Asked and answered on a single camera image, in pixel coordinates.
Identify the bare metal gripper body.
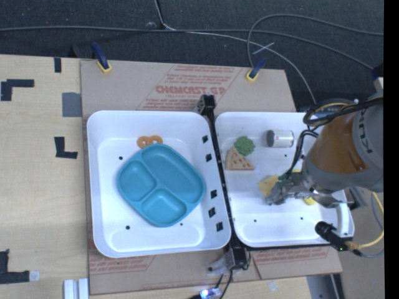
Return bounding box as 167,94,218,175
275,172,317,200

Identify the yellow cheese wedge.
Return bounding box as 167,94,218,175
257,174,280,198

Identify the white plastic tray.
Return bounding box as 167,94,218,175
214,111,355,249
86,110,233,259

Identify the tan pizza slice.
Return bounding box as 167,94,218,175
224,146,256,171

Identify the white can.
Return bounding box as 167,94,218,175
265,129,295,148

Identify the green broccoli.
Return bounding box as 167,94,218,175
233,135,257,156

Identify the blue divided plate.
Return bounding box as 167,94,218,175
116,143,208,229

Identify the orange pretzel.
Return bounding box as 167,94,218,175
136,135,164,151

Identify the brown cardboard board red print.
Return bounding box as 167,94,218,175
79,60,344,296

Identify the black cylinder on white bracket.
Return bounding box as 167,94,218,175
314,198,355,252

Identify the black block with thin wires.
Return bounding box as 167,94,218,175
195,93,217,116
228,245,251,271

